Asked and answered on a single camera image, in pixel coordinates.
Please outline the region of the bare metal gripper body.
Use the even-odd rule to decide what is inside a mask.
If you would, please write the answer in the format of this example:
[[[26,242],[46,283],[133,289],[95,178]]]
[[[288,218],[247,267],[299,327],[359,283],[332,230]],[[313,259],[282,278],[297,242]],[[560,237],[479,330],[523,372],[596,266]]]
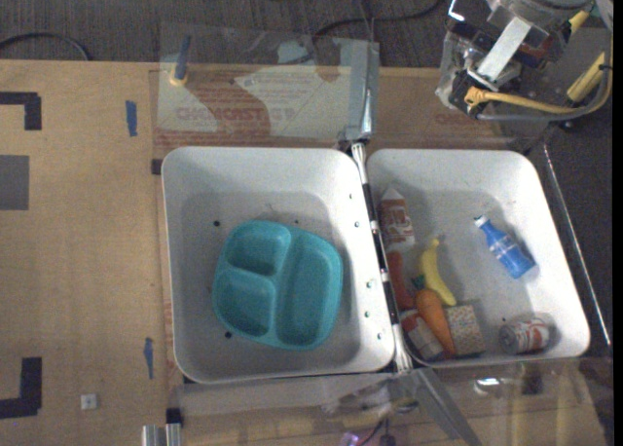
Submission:
[[[569,36],[569,9],[545,0],[452,0],[447,28],[480,68],[554,59]]]

